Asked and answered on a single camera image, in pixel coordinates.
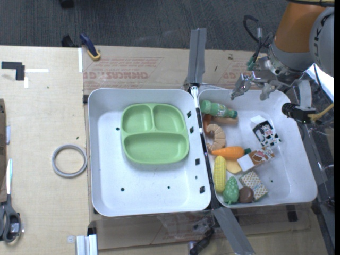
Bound patterned pastel carton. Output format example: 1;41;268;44
238;170;269;202

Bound black and white cow carton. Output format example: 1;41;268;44
250;114;283;148

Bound brown toy sausage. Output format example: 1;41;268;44
211;116;239;125

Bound brown round toy biscuit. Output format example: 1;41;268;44
239;186;254;204

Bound green plastic bottle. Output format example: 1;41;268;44
200;99;239;120

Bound grey handled scissors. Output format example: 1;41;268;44
0;158;23;244

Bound orange toy carrot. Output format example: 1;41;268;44
211;146;252;161

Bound brown and white carton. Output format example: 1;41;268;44
236;146;276;173

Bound black cylinder on white bracket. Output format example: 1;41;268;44
281;79;317;124

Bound white tape roll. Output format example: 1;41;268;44
51;143;88;179

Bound yellow toy cheese wedge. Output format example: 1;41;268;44
225;159;243;175

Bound tan toy croissant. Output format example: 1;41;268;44
205;123;227;154

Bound green toy grapes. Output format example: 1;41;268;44
222;176;240;206

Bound brown cardboard board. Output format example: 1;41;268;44
81;45;319;251

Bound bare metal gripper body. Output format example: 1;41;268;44
251;55;301;93

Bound green divided plate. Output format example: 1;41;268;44
120;103;190;165

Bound yellow toy corn cob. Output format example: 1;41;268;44
212;155;227;194

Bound white plastic tray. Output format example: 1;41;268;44
197;88;319;209
87;88;213;218

